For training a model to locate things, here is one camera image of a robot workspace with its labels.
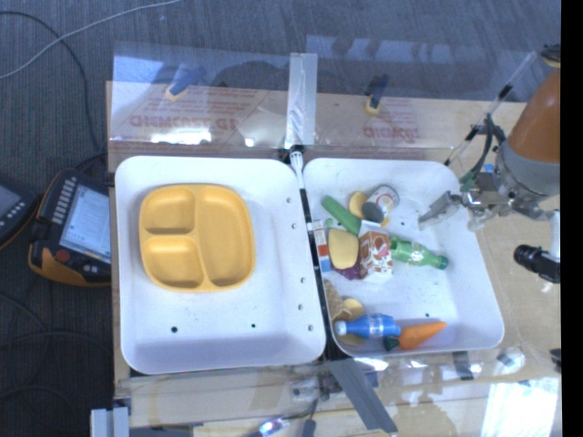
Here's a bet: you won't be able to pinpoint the yellow divided plate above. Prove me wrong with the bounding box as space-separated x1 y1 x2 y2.
138 183 257 294

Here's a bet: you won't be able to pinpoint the round yellow biscuit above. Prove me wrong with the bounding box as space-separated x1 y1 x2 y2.
348 190 370 219

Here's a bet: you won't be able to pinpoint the yellow bread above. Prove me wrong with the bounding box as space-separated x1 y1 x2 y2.
327 227 361 271

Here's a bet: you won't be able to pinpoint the round yellow chip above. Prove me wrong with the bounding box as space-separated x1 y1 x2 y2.
341 297 366 322

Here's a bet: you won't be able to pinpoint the black cylinder on white bracket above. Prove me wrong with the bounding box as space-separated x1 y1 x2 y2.
513 208 562 285

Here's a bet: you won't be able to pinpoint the purple grapes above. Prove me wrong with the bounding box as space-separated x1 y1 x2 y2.
333 263 366 282

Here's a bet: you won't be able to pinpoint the green plastic bottle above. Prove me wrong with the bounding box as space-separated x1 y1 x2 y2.
388 235 450 271

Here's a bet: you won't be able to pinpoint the brown cardboard board red print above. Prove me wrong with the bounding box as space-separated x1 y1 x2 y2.
105 79 562 427

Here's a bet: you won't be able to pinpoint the orange and white carton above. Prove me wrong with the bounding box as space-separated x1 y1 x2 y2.
357 229 394 285

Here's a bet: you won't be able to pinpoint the small white and red can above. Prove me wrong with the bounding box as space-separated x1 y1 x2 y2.
365 184 402 220

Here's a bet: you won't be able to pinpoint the orange carrot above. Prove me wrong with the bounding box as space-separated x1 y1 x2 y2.
383 320 448 352

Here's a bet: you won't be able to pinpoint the grey oval disc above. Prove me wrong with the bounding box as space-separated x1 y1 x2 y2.
361 200 386 225

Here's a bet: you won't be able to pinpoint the green cylinder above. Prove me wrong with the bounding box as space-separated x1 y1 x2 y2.
320 195 363 237

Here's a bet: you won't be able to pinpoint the tan waffle biscuit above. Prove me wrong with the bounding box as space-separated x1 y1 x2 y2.
323 279 346 323

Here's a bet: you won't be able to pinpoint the white red and blue carton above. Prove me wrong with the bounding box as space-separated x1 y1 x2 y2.
312 218 334 274

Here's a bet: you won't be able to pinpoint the white plastic tray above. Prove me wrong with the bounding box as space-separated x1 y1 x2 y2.
302 157 506 360
113 154 328 376

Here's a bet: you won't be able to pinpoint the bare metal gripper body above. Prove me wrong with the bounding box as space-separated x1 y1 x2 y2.
458 170 555 221

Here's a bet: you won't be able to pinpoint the blue plastic bottle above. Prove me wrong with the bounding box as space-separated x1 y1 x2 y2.
333 312 403 340

